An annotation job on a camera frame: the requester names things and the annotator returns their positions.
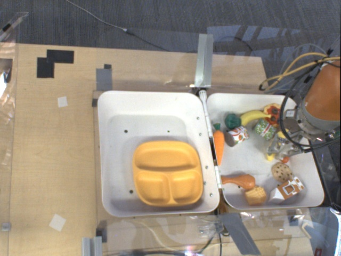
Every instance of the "toy carrot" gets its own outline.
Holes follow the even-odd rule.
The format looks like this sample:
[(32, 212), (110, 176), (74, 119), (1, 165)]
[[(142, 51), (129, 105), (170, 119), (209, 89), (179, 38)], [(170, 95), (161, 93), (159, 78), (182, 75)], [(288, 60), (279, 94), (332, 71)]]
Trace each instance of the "toy carrot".
[(213, 140), (214, 140), (214, 147), (215, 147), (215, 153), (217, 156), (217, 163), (220, 166), (222, 164), (222, 158), (224, 153), (224, 133), (220, 131), (220, 123), (213, 124), (214, 129), (216, 130), (213, 134)]

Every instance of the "toy bread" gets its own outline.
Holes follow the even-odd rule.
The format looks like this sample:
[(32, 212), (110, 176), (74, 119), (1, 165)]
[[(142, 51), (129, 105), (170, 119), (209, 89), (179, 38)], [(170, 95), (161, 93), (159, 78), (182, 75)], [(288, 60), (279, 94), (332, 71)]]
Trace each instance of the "toy bread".
[(266, 192), (264, 188), (260, 186), (245, 191), (244, 195), (250, 206), (261, 205), (266, 201)]

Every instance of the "wire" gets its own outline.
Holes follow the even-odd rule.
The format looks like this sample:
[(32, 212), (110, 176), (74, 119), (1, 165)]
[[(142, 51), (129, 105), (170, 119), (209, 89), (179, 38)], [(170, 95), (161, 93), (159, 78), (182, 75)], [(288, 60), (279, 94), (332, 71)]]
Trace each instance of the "wire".
[(211, 237), (211, 239), (206, 243), (206, 245), (199, 251), (194, 251), (195, 253), (199, 253), (202, 254), (202, 252), (211, 244), (212, 240), (213, 240), (214, 236)]
[(296, 47), (294, 49), (294, 51), (292, 51), (292, 53), (287, 57), (287, 59), (285, 60), (281, 70), (279, 71), (279, 73), (283, 73), (284, 71), (284, 67), (286, 66), (287, 62), (289, 61), (289, 59), (295, 54), (295, 52), (302, 48), (302, 47), (305, 47), (305, 46), (314, 46), (316, 49), (320, 50), (323, 54), (327, 55), (327, 53), (321, 48), (319, 47), (318, 45), (315, 45), (315, 44), (312, 44), (312, 43), (308, 43), (308, 44), (302, 44), (302, 45), (299, 45), (298, 47)]
[(87, 14), (91, 15), (93, 18), (95, 18), (97, 21), (100, 21), (101, 23), (105, 24), (105, 25), (108, 25), (110, 27), (114, 27), (114, 28), (118, 28), (124, 32), (127, 32), (127, 29), (126, 28), (123, 28), (123, 27), (120, 27), (120, 26), (116, 26), (114, 24), (111, 24), (109, 22), (106, 22), (104, 21), (103, 19), (99, 18), (98, 16), (96, 16), (95, 14), (91, 13), (90, 11), (86, 10), (85, 8), (81, 7), (81, 6), (78, 6), (77, 4), (75, 4), (74, 2), (70, 1), (70, 0), (64, 0), (66, 2), (68, 2), (69, 4), (71, 4), (72, 6), (75, 6), (77, 7), (78, 9), (86, 12)]
[(285, 126), (284, 126), (284, 122), (283, 122), (283, 113), (284, 113), (284, 109), (287, 103), (287, 100), (289, 99), (289, 96), (291, 94), (291, 92), (293, 91), (293, 89), (295, 88), (295, 86), (305, 77), (306, 74), (310, 73), (313, 69), (315, 69), (318, 66), (318, 64), (314, 65), (313, 67), (311, 67), (310, 69), (308, 69), (305, 73), (301, 74), (299, 77), (295, 78), (295, 83), (290, 87), (290, 89), (288, 90), (288, 92), (286, 93), (282, 105), (281, 105), (281, 110), (280, 110), (280, 116), (279, 116), (279, 125), (281, 128), (281, 131), (283, 133), (283, 135), (295, 146), (297, 146), (302, 152), (304, 153), (308, 153), (311, 152), (313, 150), (317, 150), (320, 148), (323, 148), (325, 146), (328, 146), (330, 144), (333, 144), (335, 142), (337, 142), (340, 137), (334, 139), (333, 141), (329, 141), (329, 142), (324, 142), (324, 143), (320, 143), (317, 145), (307, 145), (307, 144), (301, 144), (299, 142), (294, 141), (288, 134)]
[(131, 29), (124, 28), (124, 27), (120, 27), (120, 26), (114, 25), (114, 24), (112, 24), (112, 23), (106, 22), (106, 21), (104, 21), (103, 19), (101, 19), (101, 18), (99, 18), (98, 16), (96, 16), (95, 14), (93, 14), (92, 12), (86, 10), (85, 8), (83, 8), (83, 7), (81, 7), (81, 6), (77, 5), (77, 4), (75, 4), (74, 2), (72, 2), (72, 1), (70, 1), (70, 0), (64, 0), (64, 1), (66, 1), (66, 2), (69, 3), (69, 4), (71, 4), (72, 6), (75, 6), (76, 8), (78, 8), (78, 9), (80, 9), (80, 10), (86, 12), (87, 14), (89, 14), (90, 16), (92, 16), (93, 18), (95, 18), (97, 21), (100, 21), (101, 23), (103, 23), (103, 24), (105, 24), (105, 25), (107, 25), (107, 26), (110, 26), (110, 27), (114, 27), (114, 28), (120, 29), (120, 30), (122, 30), (123, 32), (125, 32), (126, 34), (135, 36), (136, 38), (138, 38), (138, 39), (144, 41), (145, 43), (147, 43), (147, 44), (149, 44), (149, 45), (152, 45), (152, 46), (154, 46), (154, 47), (156, 47), (156, 48), (158, 48), (158, 49), (161, 49), (161, 50), (164, 50), (164, 51), (169, 51), (169, 50), (163, 48), (162, 46), (153, 44), (153, 43), (151, 43), (151, 42), (149, 42), (149, 41), (143, 39), (142, 37), (136, 35), (133, 31), (131, 31)]
[[(292, 68), (292, 66), (293, 66), (298, 60), (300, 60), (301, 58), (307, 57), (307, 56), (311, 56), (311, 55), (316, 55), (316, 56), (320, 56), (320, 57), (325, 57), (325, 56), (326, 56), (325, 54), (323, 54), (323, 53), (318, 53), (318, 52), (310, 52), (310, 53), (305, 53), (305, 54), (302, 54), (302, 55), (298, 56), (295, 60), (293, 60), (293, 61), (291, 62), (291, 64), (287, 67), (287, 69), (286, 69), (282, 74), (277, 75), (277, 76), (273, 76), (273, 77), (271, 77), (271, 78), (268, 78), (268, 79), (264, 80), (264, 81), (260, 84), (259, 90), (261, 90), (261, 91), (266, 91), (266, 90), (269, 90), (269, 89), (273, 88), (275, 85), (277, 85), (277, 84), (283, 79), (283, 77), (285, 77), (285, 76), (287, 76), (287, 75), (290, 75), (290, 74), (288, 74), (288, 71)], [(275, 81), (272, 85), (268, 86), (266, 89), (262, 89), (262, 86), (263, 86), (263, 84), (264, 84), (265, 82), (271, 81), (271, 80), (273, 80), (273, 79), (277, 79), (277, 81)]]
[(333, 64), (333, 63), (331, 63), (331, 62), (325, 62), (326, 64), (328, 64), (328, 65), (331, 65), (331, 66), (334, 66), (334, 67), (337, 67), (337, 68), (341, 68), (340, 66), (337, 66), (337, 65), (335, 65), (335, 64)]
[[(321, 64), (321, 63), (324, 63), (324, 62), (327, 62), (327, 61), (339, 61), (340, 60), (340, 57), (326, 57), (324, 54), (322, 53), (315, 53), (315, 52), (312, 52), (312, 53), (305, 53), (305, 54), (302, 54), (301, 56), (297, 57), (290, 65), (289, 67), (286, 69), (286, 71), (283, 73), (283, 74), (280, 74), (280, 75), (277, 75), (277, 76), (273, 76), (271, 78), (267, 78), (265, 79), (264, 81), (261, 82), (261, 84), (259, 85), (259, 90), (261, 91), (267, 91), (271, 88), (273, 88), (275, 85), (277, 85), (284, 77), (286, 76), (289, 76), (289, 75), (292, 75), (304, 68), (307, 68), (309, 66), (314, 66), (314, 65), (318, 65), (318, 64)], [(294, 70), (292, 71), (289, 71), (290, 68), (293, 66), (293, 64), (295, 62), (297, 62), (299, 59), (303, 58), (303, 57), (306, 57), (306, 56), (309, 56), (309, 55), (316, 55), (316, 54), (319, 54), (319, 56), (322, 56), (323, 59), (320, 59), (320, 60), (317, 60), (317, 61), (314, 61), (314, 62), (310, 62), (310, 63), (307, 63), (303, 66), (300, 66), (298, 68), (295, 68)], [(264, 83), (268, 82), (268, 81), (271, 81), (273, 79), (277, 79), (272, 85), (268, 86), (267, 88), (263, 88), (263, 85)]]
[(291, 79), (291, 80), (289, 80), (288, 82), (281, 84), (279, 87), (272, 88), (272, 89), (269, 89), (269, 90), (264, 91), (264, 93), (265, 93), (265, 94), (269, 94), (269, 93), (272, 93), (272, 92), (277, 92), (277, 91), (279, 91), (279, 90), (288, 91), (288, 89), (282, 89), (282, 87), (284, 87), (284, 86), (286, 86), (286, 85), (292, 83), (294, 80), (295, 80), (295, 79)]
[(218, 233), (218, 235), (219, 235), (219, 243), (220, 243), (220, 253), (219, 253), (219, 255), (222, 256), (222, 252), (223, 252), (222, 236), (220, 235), (220, 233)]
[(334, 48), (338, 45), (340, 45), (340, 38), (341, 38), (341, 34), (339, 34), (339, 36), (335, 39), (335, 41), (331, 44), (330, 48), (327, 51), (328, 55), (331, 55), (332, 52), (334, 51)]
[(237, 36), (230, 36), (230, 35), (223, 36), (217, 40), (217, 43), (221, 42), (225, 38), (236, 39), (236, 40), (246, 44), (246, 46), (250, 49), (250, 51), (253, 52), (253, 48), (246, 41), (244, 41), (242, 38), (239, 38)]

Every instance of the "toy milk carton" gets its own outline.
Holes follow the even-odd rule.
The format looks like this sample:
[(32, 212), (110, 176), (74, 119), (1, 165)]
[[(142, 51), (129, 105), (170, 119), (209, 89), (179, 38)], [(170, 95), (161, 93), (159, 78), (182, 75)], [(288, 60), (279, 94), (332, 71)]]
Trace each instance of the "toy milk carton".
[(298, 194), (303, 189), (304, 186), (301, 181), (297, 177), (293, 177), (270, 192), (269, 202), (281, 203)]

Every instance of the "yellow divided plate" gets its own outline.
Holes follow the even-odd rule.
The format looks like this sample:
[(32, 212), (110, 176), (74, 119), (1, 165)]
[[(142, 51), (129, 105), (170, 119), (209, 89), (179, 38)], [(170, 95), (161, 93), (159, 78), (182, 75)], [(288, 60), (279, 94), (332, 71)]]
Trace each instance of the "yellow divided plate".
[(181, 141), (150, 141), (133, 158), (139, 198), (151, 206), (183, 206), (199, 200), (203, 190), (197, 151)]

